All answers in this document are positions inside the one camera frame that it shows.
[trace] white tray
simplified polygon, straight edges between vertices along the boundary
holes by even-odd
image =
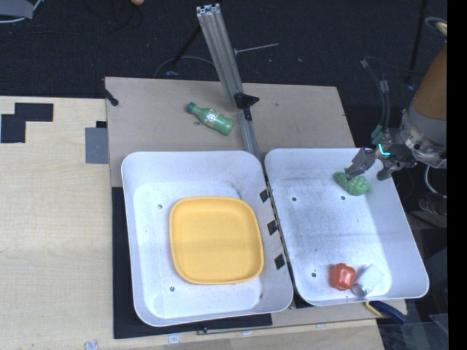
[[[269,234],[274,220],[263,169],[243,151],[135,152],[121,167],[126,204],[134,307],[141,320],[165,327],[232,316],[266,314],[287,308],[293,285],[279,233]],[[187,197],[240,198],[255,211],[264,250],[260,275],[238,284],[198,285],[184,281],[171,257],[169,213]]]
[[[299,295],[314,306],[419,298],[429,280],[392,179],[377,180],[380,161],[364,174],[371,192],[350,195],[333,179],[356,148],[274,149],[265,158],[285,248]],[[364,298],[329,284],[333,264],[357,275],[370,264],[385,277]]]

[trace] bottle label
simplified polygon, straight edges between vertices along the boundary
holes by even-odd
[[[210,109],[209,113],[206,115],[206,118],[204,118],[203,124],[212,128],[218,116],[219,112],[216,112],[214,109]]]

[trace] dark background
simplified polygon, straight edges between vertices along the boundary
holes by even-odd
[[[196,7],[216,1],[145,0],[137,7],[129,0],[44,0],[32,20],[0,24],[0,95],[103,98],[105,77],[218,81],[202,33],[180,52],[198,26]],[[447,22],[447,0],[222,0],[220,6],[233,48],[279,43],[238,53],[242,82],[335,86],[357,147],[371,146],[381,114],[360,59],[370,56],[374,73],[386,74],[390,127],[398,127],[447,42],[434,26]],[[424,169],[393,174],[406,211],[419,210],[417,200],[428,191]],[[446,170],[430,175],[445,193]]]

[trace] robotic arm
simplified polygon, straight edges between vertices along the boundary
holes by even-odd
[[[376,159],[383,164],[378,180],[417,162],[447,167],[443,158],[447,149],[447,44],[434,58],[409,107],[403,110],[399,128],[376,130],[372,137],[376,147],[360,148],[352,165],[344,170],[347,179],[367,171]]]

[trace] black clip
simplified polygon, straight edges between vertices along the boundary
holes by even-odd
[[[244,93],[238,92],[233,95],[233,98],[235,98],[236,107],[243,109],[243,112],[245,113],[245,119],[253,120],[251,117],[250,106],[256,104],[260,100],[259,97],[245,95]]]

